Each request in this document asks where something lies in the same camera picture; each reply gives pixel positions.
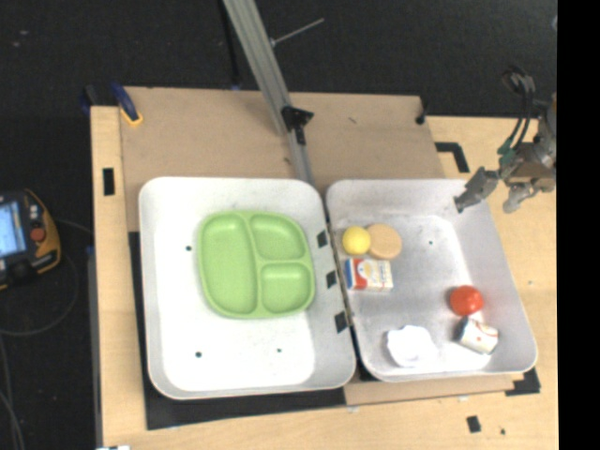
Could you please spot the red-orange ball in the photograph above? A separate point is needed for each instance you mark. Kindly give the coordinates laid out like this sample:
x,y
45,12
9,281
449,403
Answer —
x,y
466,300

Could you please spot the white carton with orange print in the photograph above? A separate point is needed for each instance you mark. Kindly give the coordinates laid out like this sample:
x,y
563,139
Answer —
x,y
369,274

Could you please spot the tan round biscuit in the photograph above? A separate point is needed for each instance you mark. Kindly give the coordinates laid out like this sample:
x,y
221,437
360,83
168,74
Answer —
x,y
385,242

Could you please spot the brown cardboard board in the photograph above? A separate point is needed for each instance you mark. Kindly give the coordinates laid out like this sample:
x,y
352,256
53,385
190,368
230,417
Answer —
x,y
211,134

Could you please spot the yellow ball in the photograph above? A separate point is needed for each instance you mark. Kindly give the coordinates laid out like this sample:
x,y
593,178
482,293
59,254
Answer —
x,y
356,240

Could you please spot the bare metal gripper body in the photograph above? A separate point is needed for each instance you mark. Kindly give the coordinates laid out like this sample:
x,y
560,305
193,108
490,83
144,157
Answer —
x,y
534,164

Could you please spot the white can with red print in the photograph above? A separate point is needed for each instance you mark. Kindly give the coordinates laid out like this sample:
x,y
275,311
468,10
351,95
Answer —
x,y
475,335

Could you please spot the white plastic tray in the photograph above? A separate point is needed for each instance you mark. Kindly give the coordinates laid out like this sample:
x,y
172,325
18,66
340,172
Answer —
x,y
422,298
234,354

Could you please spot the green divided plate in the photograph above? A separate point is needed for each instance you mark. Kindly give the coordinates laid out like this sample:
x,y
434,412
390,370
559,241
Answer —
x,y
229,265

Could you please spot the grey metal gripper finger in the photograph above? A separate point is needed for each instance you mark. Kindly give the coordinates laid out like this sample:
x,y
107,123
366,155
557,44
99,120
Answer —
x,y
479,185
516,197

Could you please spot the white crumpled packet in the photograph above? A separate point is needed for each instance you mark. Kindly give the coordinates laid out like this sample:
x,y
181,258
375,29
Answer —
x,y
410,345

